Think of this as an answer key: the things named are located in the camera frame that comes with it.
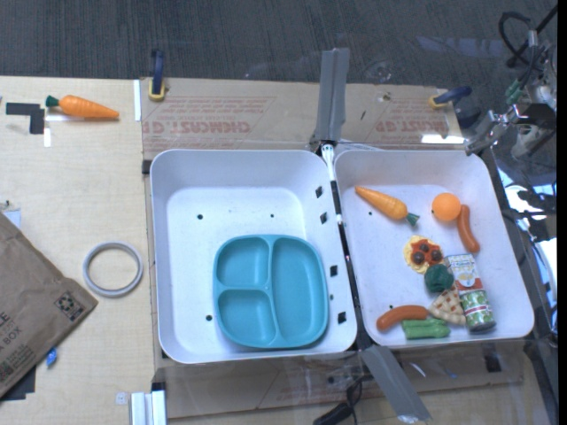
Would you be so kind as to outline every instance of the dark background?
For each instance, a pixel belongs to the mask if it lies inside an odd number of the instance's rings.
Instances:
[[[539,24],[557,0],[0,0],[0,75],[165,76],[319,81],[320,54],[349,47],[349,82],[451,89],[504,110],[517,71],[498,33],[503,12]],[[526,26],[507,23],[519,47]],[[556,43],[557,17],[541,33]]]

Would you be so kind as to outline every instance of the green vegetable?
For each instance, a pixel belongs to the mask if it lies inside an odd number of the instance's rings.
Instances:
[[[449,290],[453,282],[454,276],[442,263],[429,266],[427,271],[425,271],[425,286],[431,293],[440,293]]]
[[[408,340],[414,338],[443,338],[451,333],[451,329],[443,320],[428,318],[427,320],[404,320],[401,322]]]

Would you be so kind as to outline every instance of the white plastic tray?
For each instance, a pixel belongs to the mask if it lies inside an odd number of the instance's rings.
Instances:
[[[461,151],[345,151],[337,156],[335,170],[362,317],[376,343],[401,348],[516,338],[532,330],[532,305],[482,159]],[[354,186],[403,200],[410,212],[421,216],[417,225],[385,217],[357,196]],[[466,253],[454,222],[442,223],[431,215],[431,201],[444,191],[470,207],[471,229],[481,246],[475,260],[496,327],[472,334],[451,325],[448,337],[421,340],[407,340],[401,326],[380,332],[376,320],[391,305],[428,307],[437,296],[403,258],[403,246],[412,235],[430,238],[445,255]]]
[[[352,345],[352,293],[320,158],[308,151],[171,150],[153,160],[150,178],[159,341],[171,359],[191,364],[321,355]],[[319,252],[329,324],[309,346],[245,347],[217,324],[214,256],[230,238],[258,234],[299,237]]]

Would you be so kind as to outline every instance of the can label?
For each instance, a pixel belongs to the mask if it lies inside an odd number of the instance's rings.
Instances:
[[[445,265],[454,276],[461,306],[471,332],[488,330],[496,325],[488,296],[470,253],[445,257]]]

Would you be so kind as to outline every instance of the wooden table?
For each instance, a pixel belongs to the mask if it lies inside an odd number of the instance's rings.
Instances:
[[[28,132],[29,117],[5,114],[5,103],[40,104],[74,94],[120,112],[112,122],[53,121],[51,147]],[[142,130],[133,81],[0,77],[0,198],[21,208],[21,229],[65,276],[82,285],[82,262],[96,244],[132,244],[148,267]],[[107,288],[133,277],[132,261],[108,252],[92,275]],[[2,423],[127,424],[129,393],[148,391],[154,375],[151,289],[147,274],[121,298],[99,297],[95,311],[58,346],[58,360],[39,364],[35,393],[0,402]],[[438,423],[548,423],[530,360],[524,381],[430,392],[423,402]],[[308,423],[333,405],[195,417],[175,423]],[[400,423],[384,398],[361,404],[359,420]]]

